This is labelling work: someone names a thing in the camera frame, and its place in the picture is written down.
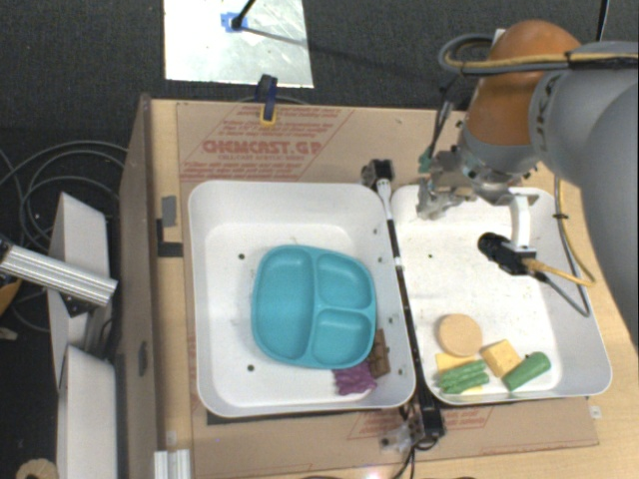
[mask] metal plate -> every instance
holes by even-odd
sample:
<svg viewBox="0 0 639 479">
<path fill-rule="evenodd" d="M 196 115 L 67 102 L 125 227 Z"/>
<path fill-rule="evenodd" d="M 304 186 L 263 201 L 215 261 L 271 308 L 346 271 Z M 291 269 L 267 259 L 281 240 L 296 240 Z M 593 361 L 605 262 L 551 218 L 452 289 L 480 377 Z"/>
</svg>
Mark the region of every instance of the metal plate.
<svg viewBox="0 0 639 479">
<path fill-rule="evenodd" d="M 254 85 L 262 74 L 284 87 L 313 87 L 302 0 L 257 0 L 241 31 L 222 16 L 248 0 L 164 0 L 168 80 Z"/>
</svg>

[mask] black carpet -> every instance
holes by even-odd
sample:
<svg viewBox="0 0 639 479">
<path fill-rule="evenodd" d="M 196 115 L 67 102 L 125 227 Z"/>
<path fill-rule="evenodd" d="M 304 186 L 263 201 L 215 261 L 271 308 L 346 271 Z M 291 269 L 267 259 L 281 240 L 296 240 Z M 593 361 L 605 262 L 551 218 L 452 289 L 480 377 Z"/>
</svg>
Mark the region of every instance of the black carpet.
<svg viewBox="0 0 639 479">
<path fill-rule="evenodd" d="M 435 57 L 447 40 L 540 18 L 591 42 L 601 0 L 303 1 L 316 87 L 283 94 L 325 105 L 434 108 L 441 76 Z M 611 0 L 604 39 L 637 41 L 638 16 L 639 0 Z M 8 159 L 18 165 L 69 141 L 126 146 L 143 92 L 211 100 L 253 93 L 249 86 L 164 80 L 163 19 L 163 0 L 0 0 L 0 149 Z M 107 164 L 75 159 L 52 173 L 97 177 L 117 190 L 118 171 Z M 0 180 L 7 172 L 0 161 Z M 26 168 L 21 179 L 33 172 Z M 73 191 L 113 212 L 105 197 Z M 0 197 L 0 233 L 16 240 L 11 182 L 0 186 Z M 38 200 L 43 225 L 51 224 L 56 200 L 53 191 Z M 47 325 L 43 298 L 20 310 Z M 9 478 L 30 458 L 54 459 L 57 401 L 48 335 L 12 311 L 0 326 L 19 333 L 15 342 L 0 341 L 0 477 Z"/>
</svg>

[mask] blue plate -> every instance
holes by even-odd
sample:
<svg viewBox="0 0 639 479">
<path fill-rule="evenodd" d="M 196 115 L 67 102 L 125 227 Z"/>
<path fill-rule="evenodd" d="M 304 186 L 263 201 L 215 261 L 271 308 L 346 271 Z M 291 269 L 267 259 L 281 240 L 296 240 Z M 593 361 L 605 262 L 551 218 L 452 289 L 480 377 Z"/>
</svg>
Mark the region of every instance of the blue plate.
<svg viewBox="0 0 639 479">
<path fill-rule="evenodd" d="M 258 268 L 252 329 L 276 360 L 324 369 L 364 361 L 375 333 L 375 293 L 358 260 L 321 248 L 271 249 Z"/>
</svg>

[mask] cardboard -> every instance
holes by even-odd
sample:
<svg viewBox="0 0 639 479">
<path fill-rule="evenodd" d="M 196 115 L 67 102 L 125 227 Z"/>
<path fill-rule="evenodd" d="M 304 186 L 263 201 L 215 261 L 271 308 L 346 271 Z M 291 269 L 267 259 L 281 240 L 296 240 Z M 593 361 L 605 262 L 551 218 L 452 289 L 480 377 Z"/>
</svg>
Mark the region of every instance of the cardboard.
<svg viewBox="0 0 639 479">
<path fill-rule="evenodd" d="M 379 438 L 401 423 L 394 409 L 247 421 L 220 420 L 207 413 L 195 384 L 185 206 L 193 186 L 209 177 L 355 183 L 361 167 L 373 158 L 392 159 L 396 186 L 414 182 L 417 158 L 432 130 L 434 112 L 281 106 L 279 122 L 271 129 L 255 124 L 259 106 L 253 104 L 154 100 L 141 107 L 141 115 L 146 123 L 139 116 L 138 124 L 144 124 L 145 130 L 141 133 L 138 129 L 134 134 L 132 160 L 128 161 L 127 168 L 137 172 L 141 180 L 144 176 L 140 170 L 146 166 L 146 191 L 140 185 L 143 181 L 133 182 L 133 175 L 125 173 L 128 179 L 125 187 L 137 191 L 121 192 L 122 205 L 129 207 L 130 213 L 130 223 L 123 235 L 123 254 L 127 243 L 131 247 L 139 242 L 142 247 L 135 254 L 129 251 L 123 257 L 123 266 L 127 262 L 135 264 L 139 268 L 135 277 L 148 274 L 152 278 L 140 278 L 135 292 L 123 293 L 125 309 L 141 312 L 135 317 L 128 316 L 135 326 L 123 326 L 122 347 L 127 357 L 127 439 L 129 454 L 136 453 L 135 463 L 131 456 L 129 458 L 129 476 L 132 479 L 149 477 L 143 463 L 148 459 L 151 466 L 150 451 L 154 443 L 159 449 L 192 449 L 194 477 L 198 479 L 309 475 L 364 466 L 371 472 L 395 470 L 403 456 L 398 452 L 384 453 L 379 445 Z M 454 114 L 449 121 L 442 136 L 442 147 L 454 140 L 454 124 L 459 118 L 459 114 Z M 298 121 L 302 124 L 301 131 L 296 130 Z M 313 128 L 304 123 L 312 123 Z M 289 130 L 285 137 L 277 136 L 278 126 Z M 259 138 L 262 133 L 267 134 L 269 148 L 274 149 L 261 150 L 264 146 L 252 145 L 263 142 Z M 145 134 L 147 149 L 143 152 L 141 149 L 145 146 L 141 143 Z M 178 212 L 174 222 L 168 219 L 168 227 L 158 227 L 156 223 L 162 221 L 165 198 L 175 198 L 182 212 Z M 141 205 L 147 207 L 145 215 Z M 134 220 L 138 225 L 135 229 L 132 228 Z M 165 253 L 171 250 L 180 251 L 182 255 Z M 149 254 L 150 266 L 145 264 L 144 253 Z M 133 275 L 132 266 L 127 268 Z M 123 271 L 124 280 L 127 279 L 125 273 Z M 146 384 L 143 388 L 140 381 L 145 377 L 145 381 L 152 381 L 150 373 L 136 378 L 132 376 L 137 372 L 129 371 L 136 361 L 130 355 L 135 353 L 137 357 L 143 338 L 150 346 L 155 395 L 153 386 Z M 150 417 L 151 412 L 157 415 L 155 420 Z M 417 456 L 418 461 L 429 461 L 429 471 L 453 470 L 457 463 L 470 463 L 459 461 L 470 456 L 503 455 L 490 458 L 494 461 L 488 461 L 485 466 L 471 461 L 483 470 L 492 462 L 503 468 L 503 460 L 509 459 L 507 455 L 512 453 L 598 443 L 588 402 L 583 398 L 446 409 L 444 417 L 447 435 L 430 452 Z M 156 428 L 158 440 L 154 442 Z M 586 456 L 595 456 L 593 459 L 600 464 L 600 470 L 604 470 L 601 453 L 584 450 L 579 455 L 584 456 L 584 463 L 592 461 Z"/>
</svg>

